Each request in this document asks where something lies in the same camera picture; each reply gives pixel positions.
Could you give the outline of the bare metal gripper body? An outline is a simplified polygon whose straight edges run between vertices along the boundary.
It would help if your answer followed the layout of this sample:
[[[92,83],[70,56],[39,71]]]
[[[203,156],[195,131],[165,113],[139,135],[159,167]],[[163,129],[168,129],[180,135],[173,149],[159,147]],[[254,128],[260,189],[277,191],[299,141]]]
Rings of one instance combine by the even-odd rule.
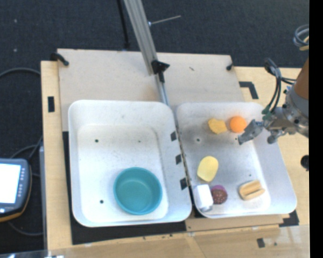
[[[308,138],[308,117],[289,104],[283,104],[269,111],[263,116],[264,128],[270,130],[284,130],[289,135],[299,133]]]

